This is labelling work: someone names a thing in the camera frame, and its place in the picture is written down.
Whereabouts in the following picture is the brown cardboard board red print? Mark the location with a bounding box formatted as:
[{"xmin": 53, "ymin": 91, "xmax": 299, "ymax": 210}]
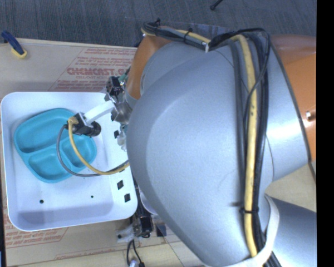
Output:
[{"xmin": 0, "ymin": 37, "xmax": 186, "ymax": 267}]

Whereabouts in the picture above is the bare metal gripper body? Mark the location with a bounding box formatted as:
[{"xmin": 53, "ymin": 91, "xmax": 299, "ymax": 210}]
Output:
[{"xmin": 110, "ymin": 100, "xmax": 134, "ymax": 123}]

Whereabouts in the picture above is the white plastic tray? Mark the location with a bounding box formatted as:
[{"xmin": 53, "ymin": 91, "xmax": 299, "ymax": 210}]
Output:
[{"xmin": 0, "ymin": 91, "xmax": 139, "ymax": 232}]

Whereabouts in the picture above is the blue divided plate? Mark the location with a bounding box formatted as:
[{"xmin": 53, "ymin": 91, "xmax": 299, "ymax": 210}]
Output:
[{"xmin": 13, "ymin": 107, "xmax": 98, "ymax": 184}]

